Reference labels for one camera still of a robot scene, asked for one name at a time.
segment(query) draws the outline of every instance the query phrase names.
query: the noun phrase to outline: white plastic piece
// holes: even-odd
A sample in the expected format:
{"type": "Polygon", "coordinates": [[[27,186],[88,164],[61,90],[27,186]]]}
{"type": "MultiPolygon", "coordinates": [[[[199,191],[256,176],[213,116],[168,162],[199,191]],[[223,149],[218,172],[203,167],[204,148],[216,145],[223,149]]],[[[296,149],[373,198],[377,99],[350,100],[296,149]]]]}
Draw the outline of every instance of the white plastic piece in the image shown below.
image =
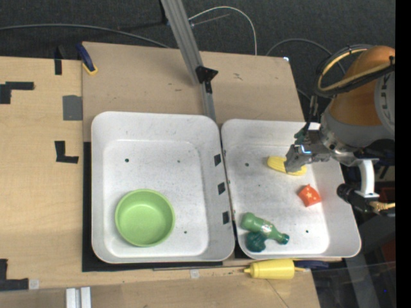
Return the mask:
{"type": "Polygon", "coordinates": [[[66,308],[91,308],[90,287],[66,289],[66,308]]]}
{"type": "Polygon", "coordinates": [[[28,288],[30,290],[36,290],[40,287],[40,281],[36,279],[30,279],[28,281],[28,288]]]}
{"type": "Polygon", "coordinates": [[[200,271],[198,269],[191,269],[190,270],[190,277],[191,278],[200,278],[200,271]]]}
{"type": "Polygon", "coordinates": [[[364,198],[377,198],[379,195],[374,192],[375,176],[372,160],[361,160],[358,167],[361,174],[361,190],[356,191],[364,198]]]}

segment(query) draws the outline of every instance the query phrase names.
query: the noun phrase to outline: black base mat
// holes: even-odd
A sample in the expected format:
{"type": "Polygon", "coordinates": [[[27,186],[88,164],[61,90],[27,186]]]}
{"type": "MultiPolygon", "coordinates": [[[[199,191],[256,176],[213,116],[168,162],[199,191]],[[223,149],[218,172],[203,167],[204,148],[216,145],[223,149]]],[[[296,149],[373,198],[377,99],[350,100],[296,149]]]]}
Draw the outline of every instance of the black base mat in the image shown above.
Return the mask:
{"type": "Polygon", "coordinates": [[[100,260],[91,246],[91,143],[83,144],[84,172],[83,172],[83,253],[82,271],[121,271],[151,268],[178,268],[178,267],[213,267],[222,266],[222,262],[154,262],[109,264],[100,260]]]}

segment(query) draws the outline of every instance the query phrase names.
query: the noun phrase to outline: metal pole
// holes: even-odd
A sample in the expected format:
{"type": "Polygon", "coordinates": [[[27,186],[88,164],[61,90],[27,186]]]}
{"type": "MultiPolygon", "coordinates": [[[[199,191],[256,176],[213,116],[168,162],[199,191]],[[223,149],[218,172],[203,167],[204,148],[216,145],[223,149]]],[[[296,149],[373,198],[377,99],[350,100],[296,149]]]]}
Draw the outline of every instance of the metal pole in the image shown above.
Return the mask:
{"type": "Polygon", "coordinates": [[[166,17],[170,22],[171,29],[173,30],[182,57],[188,68],[191,80],[195,85],[200,87],[204,114],[215,121],[216,116],[210,84],[204,81],[200,82],[196,74],[196,69],[204,65],[182,1],[161,0],[161,3],[164,7],[166,17]]]}

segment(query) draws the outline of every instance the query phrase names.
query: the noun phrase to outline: sink basin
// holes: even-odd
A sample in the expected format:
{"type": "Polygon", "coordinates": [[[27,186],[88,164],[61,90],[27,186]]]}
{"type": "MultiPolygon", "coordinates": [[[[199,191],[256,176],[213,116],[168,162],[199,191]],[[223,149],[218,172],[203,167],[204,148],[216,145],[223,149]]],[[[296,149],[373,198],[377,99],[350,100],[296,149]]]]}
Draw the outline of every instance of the sink basin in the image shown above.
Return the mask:
{"type": "Polygon", "coordinates": [[[340,164],[307,164],[301,176],[287,175],[267,166],[269,156],[285,157],[293,135],[304,123],[233,119],[222,127],[225,167],[241,249],[253,259],[352,257],[361,239],[350,204],[337,196],[344,182],[340,164]],[[310,184],[322,201],[306,207],[299,191],[310,184]],[[265,250],[251,252],[240,223],[251,212],[290,236],[286,245],[266,240],[265,250]]]}
{"type": "Polygon", "coordinates": [[[108,263],[222,261],[234,232],[220,132],[202,115],[104,112],[92,133],[92,247],[108,263]],[[115,224],[120,199],[151,189],[170,201],[175,225],[151,247],[122,238],[115,224]]]}

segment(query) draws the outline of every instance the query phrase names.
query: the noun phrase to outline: blue clamp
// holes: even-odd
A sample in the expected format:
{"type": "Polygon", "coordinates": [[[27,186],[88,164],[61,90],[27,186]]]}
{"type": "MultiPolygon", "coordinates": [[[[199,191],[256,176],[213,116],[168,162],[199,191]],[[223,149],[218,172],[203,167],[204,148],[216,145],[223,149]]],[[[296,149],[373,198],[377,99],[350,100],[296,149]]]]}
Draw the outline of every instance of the blue clamp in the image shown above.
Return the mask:
{"type": "Polygon", "coordinates": [[[325,270],[329,267],[328,262],[318,260],[297,260],[294,261],[295,267],[309,268],[313,270],[325,270]]]}
{"type": "Polygon", "coordinates": [[[76,50],[83,60],[83,68],[90,75],[95,75],[98,72],[97,67],[93,64],[91,57],[82,44],[76,44],[76,50]]]}

